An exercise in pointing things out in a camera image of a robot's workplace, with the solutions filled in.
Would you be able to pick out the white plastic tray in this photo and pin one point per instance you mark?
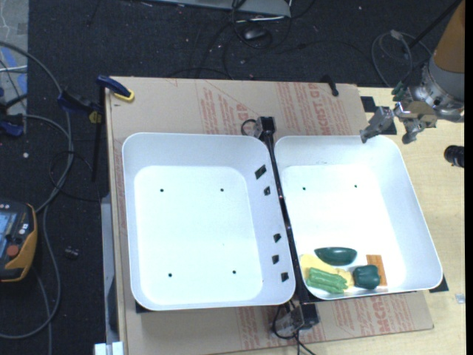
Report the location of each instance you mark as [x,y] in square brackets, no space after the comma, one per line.
[347,213]
[192,231]

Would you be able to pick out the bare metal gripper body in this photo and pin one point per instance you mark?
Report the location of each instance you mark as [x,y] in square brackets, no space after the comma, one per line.
[421,111]

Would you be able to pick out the yellow toy corn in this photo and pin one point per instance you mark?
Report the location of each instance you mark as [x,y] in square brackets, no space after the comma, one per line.
[310,262]

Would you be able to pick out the green toy bell pepper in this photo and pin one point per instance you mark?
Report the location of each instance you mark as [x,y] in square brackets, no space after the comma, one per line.
[366,277]

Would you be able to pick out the black cylinder on white bracket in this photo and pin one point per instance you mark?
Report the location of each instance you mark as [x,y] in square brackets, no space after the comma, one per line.
[455,155]

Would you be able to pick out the thin black rod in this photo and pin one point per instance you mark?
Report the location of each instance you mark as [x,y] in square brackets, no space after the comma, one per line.
[282,202]

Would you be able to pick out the green toy asparagus bundle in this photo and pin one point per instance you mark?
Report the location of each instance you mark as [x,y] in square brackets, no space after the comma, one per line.
[325,280]

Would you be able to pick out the brown cardboard board, red print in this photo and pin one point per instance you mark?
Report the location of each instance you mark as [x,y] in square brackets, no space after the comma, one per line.
[177,105]

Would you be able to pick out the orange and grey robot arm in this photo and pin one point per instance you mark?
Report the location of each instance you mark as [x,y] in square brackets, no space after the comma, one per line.
[452,43]

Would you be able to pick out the dark green bowl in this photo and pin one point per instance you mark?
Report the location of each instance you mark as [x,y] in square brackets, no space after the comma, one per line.
[335,255]

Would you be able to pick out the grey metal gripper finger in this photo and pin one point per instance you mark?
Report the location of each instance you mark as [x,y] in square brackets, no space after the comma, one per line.
[377,121]
[413,132]

